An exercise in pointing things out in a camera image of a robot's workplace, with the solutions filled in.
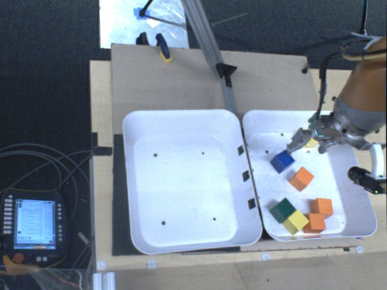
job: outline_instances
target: green cube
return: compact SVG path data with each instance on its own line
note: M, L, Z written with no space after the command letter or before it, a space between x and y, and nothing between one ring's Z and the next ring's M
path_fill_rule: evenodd
M278 203L270 210L270 213L281 224L295 211L295 207L292 206L287 198L284 198L280 203Z

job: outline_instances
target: block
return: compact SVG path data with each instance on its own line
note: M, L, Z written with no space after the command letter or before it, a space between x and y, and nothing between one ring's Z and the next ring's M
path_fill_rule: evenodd
M290 164L294 162L294 159L291 155L288 154L286 150L277 154L270 163L275 168L275 170L280 174L283 170L285 170Z
M280 203L278 203L270 210L270 213L281 224L295 211L295 207L292 206L287 198L284 198Z
M295 235L299 230L303 229L309 223L308 218L303 213L296 210L289 216L282 224L290 232L291 235Z
M304 227L304 233L320 233L325 230L325 219L323 214L307 214L309 223Z
M315 148L319 142L317 142L314 138L311 138L309 142L304 146L304 148Z
M323 214L324 218L328 218L333 215L332 200L317 198L311 202L310 211L314 214Z
M301 167L299 171L289 180L289 183L292 184L298 191L302 191L306 188L314 176L305 168Z

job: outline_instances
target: blue cube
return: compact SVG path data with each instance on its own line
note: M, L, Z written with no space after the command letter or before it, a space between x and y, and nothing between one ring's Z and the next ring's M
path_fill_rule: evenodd
M286 150L284 150L283 152L280 152L270 161L270 163L276 169L278 174L280 174L293 162L294 162L294 159L292 158L291 155L288 154Z

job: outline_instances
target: wooden table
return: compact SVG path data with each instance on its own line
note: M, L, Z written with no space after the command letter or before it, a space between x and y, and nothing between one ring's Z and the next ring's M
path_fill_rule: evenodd
M161 63L155 48L116 45L112 47L112 62L92 61L90 63L92 129L93 132L98 133L99 146L112 147L113 134L121 133L120 125L123 115L136 109L182 109L186 104L190 104L188 108L191 109L224 107L220 81L212 77L201 52L173 50L172 55L175 58L172 62L174 65L168 66ZM313 110L316 108L319 90L318 72L310 70L307 74L301 73L301 69L307 64L306 58L237 52L223 52L223 58L226 63L238 66L232 80L239 117L251 109ZM147 70L141 72L140 68L144 63L147 65ZM331 97L338 95L349 73L349 71L329 70L327 102L323 109L333 108ZM187 75L194 75L194 78L187 78ZM198 98L203 95L203 89L205 89L205 96ZM178 93L184 95L186 98L184 102L179 102L182 96ZM378 134L370 135L369 140L382 142L385 141L385 137L384 127ZM371 163L368 153L356 152L356 155L359 166L369 169ZM381 269L387 266L384 260L387 254L386 197L384 195L369 196L378 222L377 231L371 237L289 243L266 240L259 241L252 246L242 247L241 252L238 253L192 255L176 253L114 257L111 254L112 167L112 156L93 158L97 268L101 271L132 270L117 273L117 284L122 282L128 287L123 280L130 277L132 281L135 280L133 285L141 284L141 289L156 289L153 288L156 285L157 289L182 289L179 281L173 284L171 279L179 280L183 275L187 278L186 282L195 283L194 281L197 281L199 276L205 274L209 282L196 286L195 289L210 287L217 289L214 285L223 285L219 287L220 289L255 289L253 285L250 287L246 283L246 280L251 281L256 278L253 273L255 269L260 270L266 267L267 274L274 274L270 265L266 265L266 262L262 264L262 256L264 258L267 253L272 260L281 259L273 269L281 267L290 275L294 275L297 271L295 270L297 263L305 269L313 266L314 263L320 263L321 268L319 269L327 269L331 270L332 274L339 274L336 276L338 283L335 285L341 285L341 277L345 271L343 269L344 271L338 272L338 263L345 266L344 263L348 261L354 265L359 261L362 263L363 260L364 265L376 261ZM357 254L357 246L363 248L366 257ZM348 247L349 251L344 251L344 247ZM376 254L381 252L384 254L383 257ZM149 260L156 260L157 269L155 271L146 269ZM360 265L354 265L353 270L358 272L357 276L366 278L364 274L361 275ZM360 282L351 284L350 287L354 286L354 289L358 289L359 285L361 285Z

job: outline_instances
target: yellow cube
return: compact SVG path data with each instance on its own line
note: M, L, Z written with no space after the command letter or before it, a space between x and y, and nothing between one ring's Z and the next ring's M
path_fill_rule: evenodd
M303 213L296 210L289 216L282 224L290 232L291 235L295 235L299 230L303 229L309 223L308 218Z
M314 138L311 138L309 142L304 146L304 148L315 148L319 142L317 142Z

